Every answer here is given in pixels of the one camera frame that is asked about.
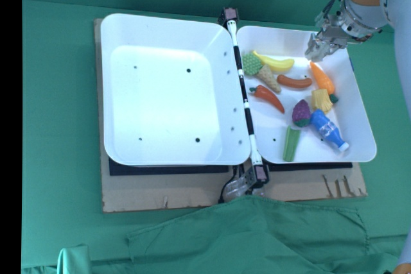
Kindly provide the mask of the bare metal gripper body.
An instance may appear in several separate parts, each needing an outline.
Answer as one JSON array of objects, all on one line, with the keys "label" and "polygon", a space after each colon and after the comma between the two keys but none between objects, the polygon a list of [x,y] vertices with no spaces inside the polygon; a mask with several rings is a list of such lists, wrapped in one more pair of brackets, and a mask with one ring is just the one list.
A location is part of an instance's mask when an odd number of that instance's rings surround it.
[{"label": "bare metal gripper body", "polygon": [[321,12],[317,15],[317,27],[317,44],[330,49],[361,44],[373,35],[373,28],[361,23],[347,8],[340,8],[335,14]]}]

